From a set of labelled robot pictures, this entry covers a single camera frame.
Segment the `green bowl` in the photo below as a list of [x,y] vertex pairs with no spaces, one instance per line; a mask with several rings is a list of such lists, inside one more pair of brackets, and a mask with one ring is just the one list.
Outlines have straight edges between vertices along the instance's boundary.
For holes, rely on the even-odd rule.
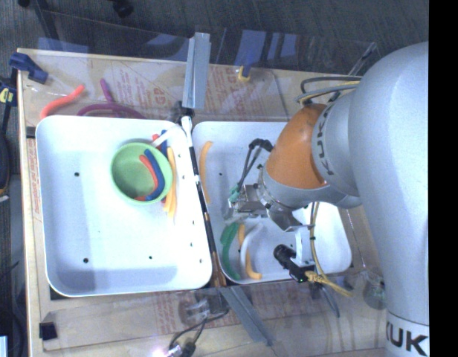
[[[160,196],[151,201],[138,201],[135,197],[147,196],[153,191],[153,179],[148,169],[140,161],[140,155],[149,149],[155,156],[164,177],[164,189]],[[161,201],[170,191],[172,170],[168,159],[159,149],[145,143],[128,143],[122,146],[112,159],[112,180],[114,186],[126,200],[133,204],[148,205]]]

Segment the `transparent plastic sheet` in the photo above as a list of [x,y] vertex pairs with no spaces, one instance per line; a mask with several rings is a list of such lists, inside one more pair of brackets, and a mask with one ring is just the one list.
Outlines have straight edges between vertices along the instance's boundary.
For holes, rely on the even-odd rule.
[[[128,106],[146,118],[173,121],[181,114],[178,101],[183,94],[188,39],[52,14],[60,35],[59,46],[65,53],[54,53],[54,40],[49,42],[47,39],[39,40],[36,47],[40,50],[22,50],[49,72],[49,83],[43,85],[28,79],[23,80],[22,99],[26,102],[24,110],[28,135],[33,135],[42,107],[53,99],[72,92],[80,83],[86,85],[85,94],[73,103],[59,108],[59,114],[75,115],[89,105],[105,103],[106,96],[100,84],[102,78],[108,83],[116,103]],[[300,93],[301,80],[319,75],[318,73],[361,75],[367,65],[377,60],[373,44],[366,42],[340,42],[310,36],[254,33],[224,28],[203,29],[197,28],[198,31],[211,34],[211,65],[207,105],[203,112],[196,113],[195,123],[207,120],[287,121],[299,109],[293,99],[295,92]],[[372,55],[363,59],[363,55],[371,51]],[[241,66],[251,70],[250,79],[238,79]],[[326,84],[314,84],[312,88],[321,86]],[[30,149],[35,147],[33,140],[28,140],[28,143]],[[39,177],[34,178],[38,184]],[[349,300],[337,295],[336,301],[340,305],[343,321],[347,322],[350,329],[350,339],[345,339],[344,335],[338,340],[333,338],[335,328],[339,332],[339,320],[335,320],[333,309],[322,298],[322,294],[311,290],[308,284],[297,285],[287,280],[244,286],[248,297],[261,298],[259,302],[253,301],[254,308],[265,324],[269,324],[275,331],[282,349],[290,351],[289,356],[302,351],[316,356],[320,353],[382,347],[380,324],[384,311],[382,308],[373,309],[363,299],[370,292],[379,293],[376,290],[367,290],[368,294],[363,294],[367,282],[375,288],[377,284],[379,286],[379,276],[370,275],[368,279],[367,275],[358,275],[360,270],[366,269],[378,272],[375,269],[375,257],[371,263],[370,258],[360,256],[365,251],[370,252],[368,246],[365,249],[358,246],[359,238],[366,234],[359,233],[358,226],[353,224],[352,219],[348,218],[347,222],[348,229],[352,232],[350,245],[355,252],[354,266],[346,272],[346,282],[352,283],[357,295]],[[36,236],[36,244],[39,243],[37,248],[42,251],[39,248],[43,244],[42,234]],[[168,341],[169,335],[183,330],[186,326],[176,310],[180,302],[195,300],[195,292],[67,299],[48,286],[44,260],[38,260],[37,268],[42,322],[50,321],[58,331],[57,338],[44,341],[46,350],[112,341],[158,339],[161,336]],[[335,278],[344,279],[342,274]],[[204,289],[199,291],[202,295],[205,292]],[[320,300],[313,299],[312,295],[319,295]],[[161,310],[164,314],[155,313]],[[304,341],[305,327],[308,326],[313,331],[309,324],[314,319],[319,326],[315,327],[317,332],[313,334],[324,340],[323,346],[318,341],[315,342],[315,348],[304,343],[293,345],[289,341],[293,338],[284,332],[301,332],[295,339]],[[229,335],[232,338],[233,328],[230,327],[241,325],[240,320],[231,310],[224,321],[221,319],[211,327],[222,328],[218,336],[221,339]],[[256,344],[247,335],[245,338],[241,336],[235,342],[240,342],[240,345],[227,345],[220,350]],[[215,352],[216,350],[208,350],[206,355]]]

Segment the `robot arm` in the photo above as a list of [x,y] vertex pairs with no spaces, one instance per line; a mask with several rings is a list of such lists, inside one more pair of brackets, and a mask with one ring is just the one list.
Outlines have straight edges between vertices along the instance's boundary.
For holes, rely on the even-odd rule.
[[283,231],[302,226],[291,212],[310,202],[362,203],[386,286],[387,356],[430,353],[427,127],[423,43],[377,62],[333,104],[303,107],[258,183],[230,203],[236,212],[265,211]]

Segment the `white tray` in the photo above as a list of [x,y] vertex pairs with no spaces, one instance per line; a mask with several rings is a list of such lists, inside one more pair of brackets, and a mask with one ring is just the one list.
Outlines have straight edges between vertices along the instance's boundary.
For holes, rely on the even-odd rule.
[[110,162],[130,141],[148,141],[162,120],[50,116],[36,129],[50,285],[65,296],[197,289],[212,272],[186,135],[176,157],[174,221],[161,203],[129,204],[112,186]]
[[[206,141],[213,142],[206,159],[207,195],[210,199],[207,209],[219,258],[222,256],[220,237],[225,228],[223,213],[228,207],[229,191],[241,177],[248,145],[255,138],[268,139],[275,144],[284,126],[285,123],[272,122],[203,122],[193,131],[193,143],[198,159]],[[257,182],[259,170],[255,166],[264,164],[267,157],[266,151],[260,153],[257,163],[245,179],[246,184]],[[309,223],[308,210],[298,210],[294,215],[302,223]],[[240,268],[239,243],[236,237],[229,253],[231,267],[241,277],[240,280],[232,279],[236,283],[268,282],[289,278],[288,271],[283,270],[274,258],[273,252],[279,244],[294,247],[294,233],[284,233],[268,218],[247,219],[246,231],[258,222],[263,224],[265,230],[254,238],[248,249],[252,267],[254,271],[262,273],[262,279],[251,279]],[[351,249],[340,214],[334,205],[326,203],[320,205],[315,236],[318,259],[327,274],[342,272],[349,268],[352,261]]]

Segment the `gray carpet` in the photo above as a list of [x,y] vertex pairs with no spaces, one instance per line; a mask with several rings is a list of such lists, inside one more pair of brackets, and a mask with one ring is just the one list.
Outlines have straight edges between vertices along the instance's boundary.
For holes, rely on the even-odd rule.
[[[241,28],[306,34],[337,40],[375,42],[380,57],[428,40],[429,0],[130,0],[134,13],[120,19],[112,4],[98,0],[48,0],[50,9],[70,16],[132,28],[191,36],[197,28]],[[112,46],[104,33],[59,28],[64,39],[101,36],[102,50]],[[32,9],[16,0],[0,0],[0,75],[18,47],[35,48],[43,35]],[[0,120],[4,107],[0,106]],[[7,139],[12,173],[19,174],[17,113],[10,117]],[[0,303],[11,308],[9,202],[0,204]],[[8,318],[3,332],[12,326]]]

